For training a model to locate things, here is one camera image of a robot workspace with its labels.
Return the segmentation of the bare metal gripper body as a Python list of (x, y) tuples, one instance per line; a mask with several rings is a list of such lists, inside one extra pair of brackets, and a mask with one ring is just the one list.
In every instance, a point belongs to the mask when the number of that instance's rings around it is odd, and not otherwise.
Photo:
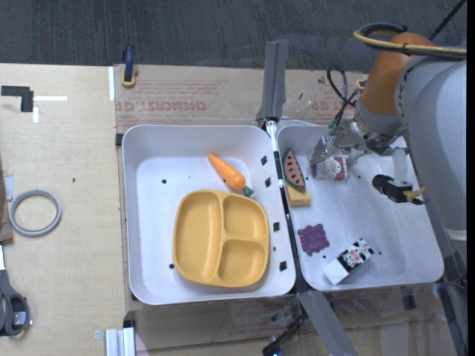
[(373, 152), (380, 156), (391, 155), (391, 145), (403, 134), (401, 131), (384, 134), (356, 119), (342, 119), (338, 125), (331, 122), (328, 129), (335, 148)]

